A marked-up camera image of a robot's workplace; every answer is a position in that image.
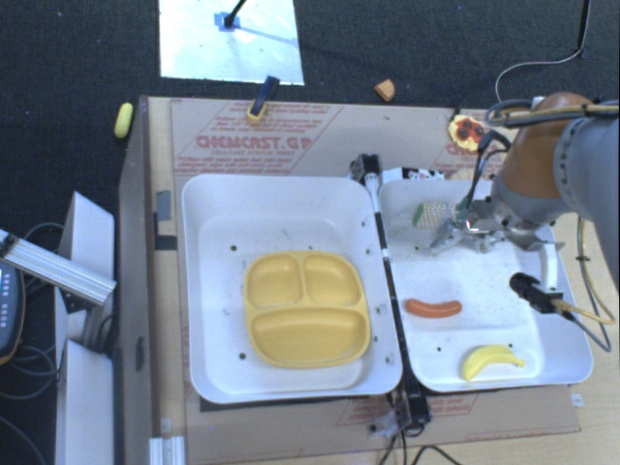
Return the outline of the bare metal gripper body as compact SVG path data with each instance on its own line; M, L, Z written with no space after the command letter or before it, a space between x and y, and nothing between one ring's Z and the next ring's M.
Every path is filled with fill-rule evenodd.
M472 238L479 234L495 234L499 242L510 241L524 251L539 244L539 226L522 219L498 199L474 200L459 209L458 226Z

